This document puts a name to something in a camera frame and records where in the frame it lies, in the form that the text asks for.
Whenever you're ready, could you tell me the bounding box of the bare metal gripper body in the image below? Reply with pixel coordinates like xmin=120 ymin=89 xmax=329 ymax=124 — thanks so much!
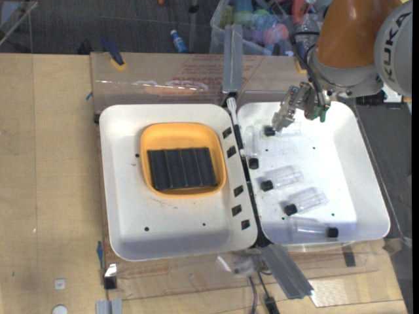
xmin=280 ymin=81 xmax=331 ymax=120

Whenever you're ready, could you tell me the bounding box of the clear plastic bottle black cap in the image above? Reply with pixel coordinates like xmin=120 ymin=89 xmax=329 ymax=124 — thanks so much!
xmin=260 ymin=165 xmax=304 ymax=192
xmin=289 ymin=217 xmax=340 ymax=239
xmin=283 ymin=187 xmax=329 ymax=217
xmin=244 ymin=125 xmax=261 ymax=171
xmin=264 ymin=120 xmax=302 ymax=138

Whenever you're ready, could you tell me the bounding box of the white plastic tray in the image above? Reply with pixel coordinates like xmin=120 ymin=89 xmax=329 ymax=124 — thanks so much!
xmin=236 ymin=101 xmax=392 ymax=246
xmin=98 ymin=103 xmax=259 ymax=262

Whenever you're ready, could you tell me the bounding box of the orange plastic bowl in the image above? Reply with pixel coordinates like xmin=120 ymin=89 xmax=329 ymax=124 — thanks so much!
xmin=139 ymin=122 xmax=227 ymax=197

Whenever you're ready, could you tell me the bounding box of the clear storage bin of toys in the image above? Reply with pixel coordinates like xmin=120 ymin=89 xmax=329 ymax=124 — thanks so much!
xmin=209 ymin=0 xmax=348 ymax=57

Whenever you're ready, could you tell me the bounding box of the black ribbed rectangular tray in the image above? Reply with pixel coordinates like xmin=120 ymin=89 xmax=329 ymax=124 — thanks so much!
xmin=146 ymin=147 xmax=219 ymax=191

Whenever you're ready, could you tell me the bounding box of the blue bottle white cap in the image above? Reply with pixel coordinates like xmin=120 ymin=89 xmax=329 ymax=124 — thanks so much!
xmin=170 ymin=29 xmax=189 ymax=54

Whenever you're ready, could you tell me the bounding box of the small black and white box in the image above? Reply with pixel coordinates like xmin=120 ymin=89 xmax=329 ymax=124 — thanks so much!
xmin=103 ymin=263 xmax=118 ymax=290

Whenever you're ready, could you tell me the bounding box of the black cylinder on white bracket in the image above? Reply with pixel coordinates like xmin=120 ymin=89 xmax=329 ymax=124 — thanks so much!
xmin=355 ymin=92 xmax=405 ymax=109

